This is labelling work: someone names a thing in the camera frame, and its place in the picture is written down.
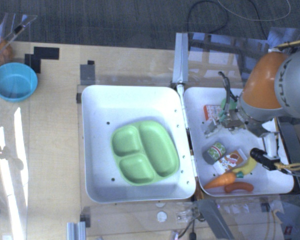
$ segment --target green plate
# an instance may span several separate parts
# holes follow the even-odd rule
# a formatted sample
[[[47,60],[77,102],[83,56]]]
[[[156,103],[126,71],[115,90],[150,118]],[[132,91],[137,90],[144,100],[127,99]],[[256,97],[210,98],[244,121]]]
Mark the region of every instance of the green plate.
[[[111,136],[111,149],[122,177],[142,186],[166,179],[179,169],[179,157],[166,129],[147,120],[125,125]]]

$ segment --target toy banana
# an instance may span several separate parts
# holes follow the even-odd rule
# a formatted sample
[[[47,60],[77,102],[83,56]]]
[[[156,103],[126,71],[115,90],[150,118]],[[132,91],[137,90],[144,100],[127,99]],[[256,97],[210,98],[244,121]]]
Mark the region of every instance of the toy banana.
[[[232,171],[236,174],[238,172],[242,172],[243,175],[249,174],[257,165],[257,161],[254,160],[251,156],[249,156],[246,163],[238,168],[234,168]]]

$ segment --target tin can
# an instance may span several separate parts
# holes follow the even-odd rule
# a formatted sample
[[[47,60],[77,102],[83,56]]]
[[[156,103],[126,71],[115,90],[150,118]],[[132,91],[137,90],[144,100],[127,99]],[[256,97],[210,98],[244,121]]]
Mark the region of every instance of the tin can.
[[[213,165],[218,159],[220,159],[226,153],[226,148],[220,142],[214,143],[211,147],[205,151],[202,156],[203,159],[210,165]]]

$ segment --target white cable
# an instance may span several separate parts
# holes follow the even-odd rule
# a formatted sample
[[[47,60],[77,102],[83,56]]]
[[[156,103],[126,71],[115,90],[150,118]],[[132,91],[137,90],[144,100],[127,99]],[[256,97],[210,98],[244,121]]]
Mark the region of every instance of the white cable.
[[[282,17],[279,17],[279,18],[274,18],[274,19],[254,19],[254,18],[246,18],[246,17],[243,17],[243,16],[241,16],[241,15],[239,15],[239,14],[237,14],[237,13],[231,11],[231,10],[229,10],[228,8],[226,8],[226,7],[224,6],[224,4],[223,4],[220,0],[217,0],[217,1],[218,1],[218,3],[219,3],[225,10],[227,10],[229,13],[234,14],[234,15],[236,15],[236,16],[238,16],[239,18],[242,18],[242,19],[244,19],[244,20],[248,20],[248,21],[252,21],[252,22],[273,22],[273,21],[281,20],[281,19],[284,19],[285,17],[287,17],[287,16],[290,14],[290,12],[291,12],[291,5],[290,5],[290,3],[289,3],[289,0],[286,0],[287,4],[288,4],[288,6],[289,6],[289,11],[288,11],[288,13],[287,13],[285,16],[282,16]]]

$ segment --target orange carrot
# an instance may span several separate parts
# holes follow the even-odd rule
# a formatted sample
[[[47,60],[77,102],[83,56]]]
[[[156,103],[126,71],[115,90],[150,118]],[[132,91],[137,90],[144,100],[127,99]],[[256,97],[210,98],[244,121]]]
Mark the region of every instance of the orange carrot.
[[[232,172],[232,171],[226,172],[226,173],[214,178],[213,180],[211,180],[203,188],[211,189],[211,188],[229,185],[231,183],[234,183],[236,178],[237,178],[237,175],[234,172]]]

